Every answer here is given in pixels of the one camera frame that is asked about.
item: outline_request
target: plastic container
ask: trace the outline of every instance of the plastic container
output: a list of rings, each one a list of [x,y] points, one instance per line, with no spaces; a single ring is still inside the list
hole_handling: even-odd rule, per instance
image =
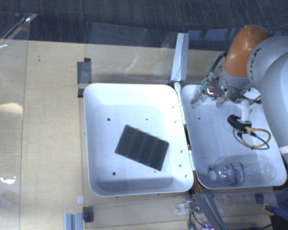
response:
[[[227,185],[267,182],[273,179],[275,174],[274,166],[267,161],[229,162],[209,168],[208,173],[210,180]]]

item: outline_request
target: clear plastic part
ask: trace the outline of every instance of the clear plastic part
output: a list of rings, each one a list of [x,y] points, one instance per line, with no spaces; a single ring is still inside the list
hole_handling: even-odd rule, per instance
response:
[[[0,229],[20,227],[28,24],[35,17],[0,13]]]

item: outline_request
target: bottle cap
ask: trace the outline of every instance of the bottle cap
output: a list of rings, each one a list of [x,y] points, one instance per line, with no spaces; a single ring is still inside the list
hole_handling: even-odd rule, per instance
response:
[[[215,171],[210,171],[209,172],[209,178],[210,178],[210,180],[215,181],[216,178],[217,178],[216,172]]]

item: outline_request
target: water bottle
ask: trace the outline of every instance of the water bottle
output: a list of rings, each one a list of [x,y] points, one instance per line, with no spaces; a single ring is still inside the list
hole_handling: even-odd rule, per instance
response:
[[[209,168],[209,178],[219,184],[265,183],[275,177],[275,167],[266,161],[230,162]]]

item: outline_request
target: black rectangular object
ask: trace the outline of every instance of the black rectangular object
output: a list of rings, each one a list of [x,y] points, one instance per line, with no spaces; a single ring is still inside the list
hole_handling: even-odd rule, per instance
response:
[[[126,125],[115,153],[161,171],[168,142]]]

